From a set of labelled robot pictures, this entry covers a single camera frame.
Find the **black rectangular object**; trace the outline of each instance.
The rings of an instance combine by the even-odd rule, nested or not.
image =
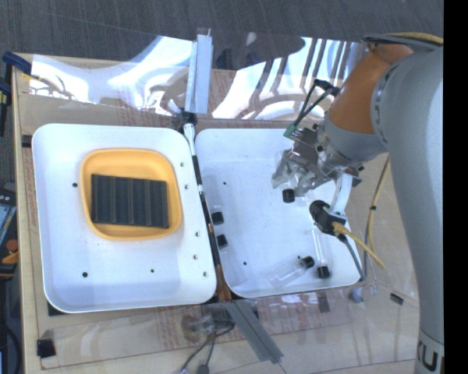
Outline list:
[[[92,175],[94,223],[168,228],[166,182]]]

